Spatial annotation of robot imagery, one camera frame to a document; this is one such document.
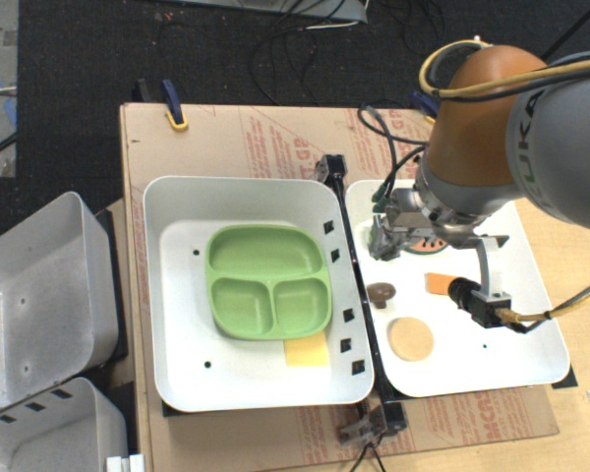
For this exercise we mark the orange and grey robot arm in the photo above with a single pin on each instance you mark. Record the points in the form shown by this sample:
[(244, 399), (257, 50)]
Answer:
[(477, 135)]

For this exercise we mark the yellow cheese slice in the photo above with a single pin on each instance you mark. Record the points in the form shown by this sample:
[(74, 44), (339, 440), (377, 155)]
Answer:
[(307, 354)]

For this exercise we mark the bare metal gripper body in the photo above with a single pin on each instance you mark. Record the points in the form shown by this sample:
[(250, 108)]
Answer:
[(410, 217)]

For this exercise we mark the green divided plate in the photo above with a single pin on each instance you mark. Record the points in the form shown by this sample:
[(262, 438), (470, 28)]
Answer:
[(265, 283)]

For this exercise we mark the white plastic tray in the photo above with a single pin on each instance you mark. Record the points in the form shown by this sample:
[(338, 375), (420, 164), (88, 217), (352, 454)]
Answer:
[(187, 352), (64, 435), (39, 293), (472, 362)]

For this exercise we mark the red and green watermelon slice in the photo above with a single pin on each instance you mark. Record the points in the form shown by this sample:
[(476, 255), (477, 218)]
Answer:
[(425, 250)]

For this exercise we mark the tan round biscuit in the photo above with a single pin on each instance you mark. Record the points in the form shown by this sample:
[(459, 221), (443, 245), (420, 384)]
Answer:
[(411, 339)]

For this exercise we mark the black cylinder on white bracket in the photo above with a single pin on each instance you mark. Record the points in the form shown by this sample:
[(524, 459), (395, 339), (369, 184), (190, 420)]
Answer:
[(487, 303)]

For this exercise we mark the thin black rod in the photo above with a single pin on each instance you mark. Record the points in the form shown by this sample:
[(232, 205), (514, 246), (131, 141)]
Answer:
[(364, 288)]

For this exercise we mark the orange cheese slice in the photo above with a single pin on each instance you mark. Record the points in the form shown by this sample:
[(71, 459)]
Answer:
[(437, 283)]

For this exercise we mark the brown toy mushroom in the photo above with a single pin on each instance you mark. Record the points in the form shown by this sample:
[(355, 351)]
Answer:
[(381, 293)]

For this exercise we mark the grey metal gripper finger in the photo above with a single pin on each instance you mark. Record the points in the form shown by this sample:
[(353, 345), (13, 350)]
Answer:
[(376, 239), (394, 251)]

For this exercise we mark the brown cardboard board, red print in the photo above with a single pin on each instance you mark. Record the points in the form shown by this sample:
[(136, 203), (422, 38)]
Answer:
[(275, 135)]

